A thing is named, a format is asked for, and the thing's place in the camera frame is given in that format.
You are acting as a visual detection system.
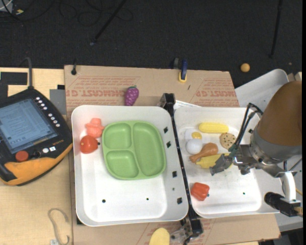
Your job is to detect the green divided plate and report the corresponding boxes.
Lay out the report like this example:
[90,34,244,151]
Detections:
[101,120,167,181]

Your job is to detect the white fried egg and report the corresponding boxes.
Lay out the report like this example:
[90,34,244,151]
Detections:
[184,128,203,141]

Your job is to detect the purple grapes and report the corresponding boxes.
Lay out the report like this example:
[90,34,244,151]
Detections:
[124,85,140,107]

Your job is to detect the pink toy shrimp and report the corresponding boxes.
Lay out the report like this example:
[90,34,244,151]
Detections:
[85,117,105,139]

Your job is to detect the brown chicken drumstick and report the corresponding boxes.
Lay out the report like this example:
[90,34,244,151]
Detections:
[189,142,219,163]

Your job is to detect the red tomato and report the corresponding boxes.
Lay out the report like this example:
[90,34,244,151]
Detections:
[79,135,99,155]

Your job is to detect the red bell pepper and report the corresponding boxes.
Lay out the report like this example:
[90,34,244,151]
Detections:
[190,182,211,202]

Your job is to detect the black cylinder on white bracket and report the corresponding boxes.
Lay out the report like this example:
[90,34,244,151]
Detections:
[264,170,302,217]

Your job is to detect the brown cardboard board red print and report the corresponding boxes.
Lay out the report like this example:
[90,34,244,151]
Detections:
[63,64,282,245]

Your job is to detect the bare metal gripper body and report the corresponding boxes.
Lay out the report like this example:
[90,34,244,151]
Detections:
[231,144,269,176]

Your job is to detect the yellow banana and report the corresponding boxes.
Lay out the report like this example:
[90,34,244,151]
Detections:
[195,152,232,169]

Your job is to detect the white plastic tray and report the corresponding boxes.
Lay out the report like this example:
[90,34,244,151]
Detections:
[173,106,284,219]
[71,104,190,227]

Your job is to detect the brown chocolate chip biscuit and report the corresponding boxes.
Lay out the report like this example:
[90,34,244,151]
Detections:
[219,132,237,151]

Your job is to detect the thin black and white rod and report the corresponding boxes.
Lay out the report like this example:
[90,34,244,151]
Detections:
[167,103,197,221]

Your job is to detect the yellow oval toy food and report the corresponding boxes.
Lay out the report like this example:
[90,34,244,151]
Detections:
[148,227,171,245]

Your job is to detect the yellow corn cob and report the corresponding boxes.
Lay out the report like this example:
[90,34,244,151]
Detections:
[198,121,230,134]

